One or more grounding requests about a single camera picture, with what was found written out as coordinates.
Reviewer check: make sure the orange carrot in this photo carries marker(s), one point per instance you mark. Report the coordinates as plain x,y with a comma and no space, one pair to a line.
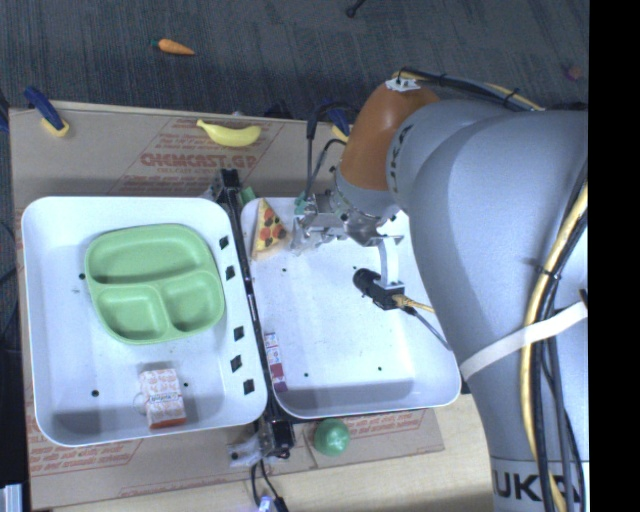
175,47

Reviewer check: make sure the yellow pizza slice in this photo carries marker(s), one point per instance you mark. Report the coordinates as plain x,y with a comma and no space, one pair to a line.
267,230

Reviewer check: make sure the black cylinder on white bracket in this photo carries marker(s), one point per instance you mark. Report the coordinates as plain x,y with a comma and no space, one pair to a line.
380,290

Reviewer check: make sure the green divided plate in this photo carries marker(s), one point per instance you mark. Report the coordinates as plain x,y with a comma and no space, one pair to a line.
150,270

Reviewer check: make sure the yellow banana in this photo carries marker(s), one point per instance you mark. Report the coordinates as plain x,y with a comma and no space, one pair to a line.
232,134

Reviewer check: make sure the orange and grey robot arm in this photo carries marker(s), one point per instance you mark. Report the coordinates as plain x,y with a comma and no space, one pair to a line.
480,210

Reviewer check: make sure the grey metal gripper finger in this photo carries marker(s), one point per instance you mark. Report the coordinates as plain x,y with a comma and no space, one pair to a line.
298,235
325,237

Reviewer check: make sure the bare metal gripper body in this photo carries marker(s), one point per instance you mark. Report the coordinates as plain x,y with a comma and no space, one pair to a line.
350,224

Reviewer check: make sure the orange and white carton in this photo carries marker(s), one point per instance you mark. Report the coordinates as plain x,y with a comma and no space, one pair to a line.
162,397

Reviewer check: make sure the brown cardboard board, red print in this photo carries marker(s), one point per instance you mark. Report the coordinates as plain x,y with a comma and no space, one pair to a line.
125,155

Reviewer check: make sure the thin black and white rod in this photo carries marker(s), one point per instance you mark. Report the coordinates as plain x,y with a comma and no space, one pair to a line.
253,310

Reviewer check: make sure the white plastic tray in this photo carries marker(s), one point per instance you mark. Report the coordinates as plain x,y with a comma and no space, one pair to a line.
340,340
60,310

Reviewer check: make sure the white and maroon small carton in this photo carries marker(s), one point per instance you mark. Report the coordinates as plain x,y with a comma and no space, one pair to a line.
275,360

